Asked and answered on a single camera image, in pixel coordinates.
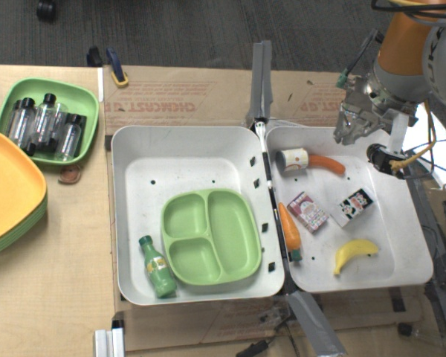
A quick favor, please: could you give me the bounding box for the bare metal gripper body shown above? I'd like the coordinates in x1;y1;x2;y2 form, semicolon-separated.
340;73;418;126

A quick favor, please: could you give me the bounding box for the orange sausage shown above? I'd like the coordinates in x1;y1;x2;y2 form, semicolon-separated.
307;154;347;176

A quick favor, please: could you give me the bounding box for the small white can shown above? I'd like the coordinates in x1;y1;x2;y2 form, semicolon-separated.
275;147;310;174

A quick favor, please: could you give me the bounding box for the black and white carton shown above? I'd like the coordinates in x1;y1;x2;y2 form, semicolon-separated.
329;187;375;229

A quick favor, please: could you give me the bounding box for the thin black and white rod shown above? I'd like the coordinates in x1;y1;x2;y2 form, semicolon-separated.
253;121;290;264

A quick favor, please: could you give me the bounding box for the pink carton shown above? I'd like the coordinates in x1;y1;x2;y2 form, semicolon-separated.
286;191;330;234

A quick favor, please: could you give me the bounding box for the orange carrot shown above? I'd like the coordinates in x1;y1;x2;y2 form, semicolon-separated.
277;202;303;263

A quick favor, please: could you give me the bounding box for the white plastic tray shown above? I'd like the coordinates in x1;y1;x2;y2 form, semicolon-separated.
264;126;435;295
110;125;286;307

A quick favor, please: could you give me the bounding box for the yellow banana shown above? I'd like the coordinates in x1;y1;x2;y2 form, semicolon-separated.
333;238;380;276

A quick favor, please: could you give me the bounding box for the brown cardboard board red print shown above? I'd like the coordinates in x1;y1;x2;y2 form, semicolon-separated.
103;65;421;352

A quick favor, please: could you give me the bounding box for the green divided plate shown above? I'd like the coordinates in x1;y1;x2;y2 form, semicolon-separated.
0;77;100;167
160;188;264;286
0;195;49;259

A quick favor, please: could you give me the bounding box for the green plastic bottle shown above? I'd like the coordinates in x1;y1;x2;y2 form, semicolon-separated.
138;235;178;300

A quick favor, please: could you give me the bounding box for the clear plastic bottle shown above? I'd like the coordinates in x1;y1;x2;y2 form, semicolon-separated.
7;97;37;149
32;93;58;147
54;113;84;162

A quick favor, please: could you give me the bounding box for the yellow divided plate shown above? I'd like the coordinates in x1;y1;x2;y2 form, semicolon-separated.
0;130;48;245

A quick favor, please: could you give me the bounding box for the black cylinder on white bracket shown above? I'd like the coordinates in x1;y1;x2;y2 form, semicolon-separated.
366;112;410;180

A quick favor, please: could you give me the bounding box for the black block with thin wires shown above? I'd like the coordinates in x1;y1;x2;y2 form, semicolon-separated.
236;339;270;357

